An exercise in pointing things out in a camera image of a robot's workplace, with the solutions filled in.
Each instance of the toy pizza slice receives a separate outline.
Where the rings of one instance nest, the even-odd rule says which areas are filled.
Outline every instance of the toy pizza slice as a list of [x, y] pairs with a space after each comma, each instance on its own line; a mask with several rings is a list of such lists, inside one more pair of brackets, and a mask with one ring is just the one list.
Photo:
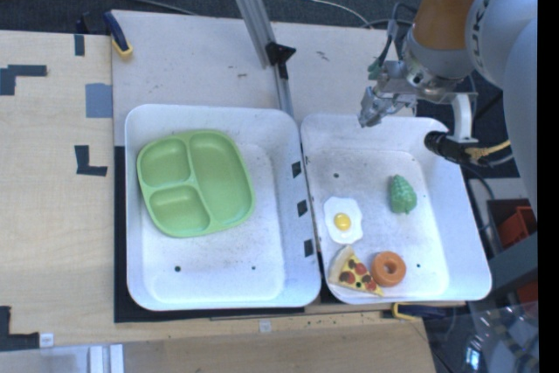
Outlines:
[[328, 282], [364, 293], [383, 295], [367, 267], [357, 258], [351, 245], [344, 246], [332, 260]]

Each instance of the white tray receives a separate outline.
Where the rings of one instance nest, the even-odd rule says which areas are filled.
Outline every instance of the white tray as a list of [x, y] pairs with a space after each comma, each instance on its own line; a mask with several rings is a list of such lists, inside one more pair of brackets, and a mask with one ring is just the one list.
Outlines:
[[[237, 144], [255, 191], [242, 224], [194, 238], [171, 238], [152, 222], [136, 174], [149, 142], [212, 128]], [[150, 310], [302, 307], [321, 277], [294, 120], [275, 109], [143, 105], [126, 119], [127, 277], [134, 300]], [[306, 201], [308, 212], [302, 204]]]
[[[307, 181], [325, 272], [342, 245], [324, 222], [332, 196], [354, 198], [363, 214], [363, 238], [352, 246], [370, 266], [382, 251], [399, 253], [404, 280], [385, 287], [384, 297], [328, 285], [350, 304], [421, 300], [479, 300], [491, 273], [457, 164], [424, 146], [425, 135], [446, 131], [433, 119], [388, 116], [361, 128], [354, 115], [312, 114], [301, 125]], [[389, 180], [404, 176], [418, 195], [409, 215], [390, 209]]]

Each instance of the toy fried egg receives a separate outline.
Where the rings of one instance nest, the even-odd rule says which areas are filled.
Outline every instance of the toy fried egg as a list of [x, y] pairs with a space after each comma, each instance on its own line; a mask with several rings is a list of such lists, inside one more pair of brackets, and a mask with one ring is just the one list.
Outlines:
[[355, 199], [329, 198], [324, 203], [324, 219], [330, 238], [336, 243], [351, 244], [363, 236], [362, 213]]

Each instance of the toy food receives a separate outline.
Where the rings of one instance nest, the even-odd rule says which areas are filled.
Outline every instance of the toy food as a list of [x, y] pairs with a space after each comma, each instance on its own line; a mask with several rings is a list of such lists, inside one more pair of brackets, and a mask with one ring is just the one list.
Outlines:
[[418, 195], [410, 183], [402, 176], [396, 174], [390, 183], [390, 206], [394, 213], [412, 211], [418, 204]]
[[394, 252], [378, 253], [371, 263], [370, 271], [376, 283], [384, 287], [397, 285], [405, 276], [404, 260]]
[[357, 258], [353, 247], [345, 245], [330, 265], [328, 282], [368, 294], [383, 295], [369, 269]]
[[362, 213], [355, 199], [329, 198], [324, 203], [324, 218], [330, 238], [336, 243], [355, 243], [363, 236]]

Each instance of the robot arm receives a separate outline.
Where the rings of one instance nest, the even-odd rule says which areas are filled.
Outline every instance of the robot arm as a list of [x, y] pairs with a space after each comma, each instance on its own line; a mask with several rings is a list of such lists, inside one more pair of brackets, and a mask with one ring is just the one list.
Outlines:
[[[389, 26], [389, 42], [394, 30]], [[469, 157], [469, 101], [456, 86], [472, 70], [503, 90], [507, 132], [537, 216], [537, 0], [422, 0], [398, 61], [383, 55], [369, 68], [376, 81], [362, 99], [359, 122], [374, 126], [417, 100], [452, 104], [453, 135], [428, 135], [426, 146], [455, 162]]]

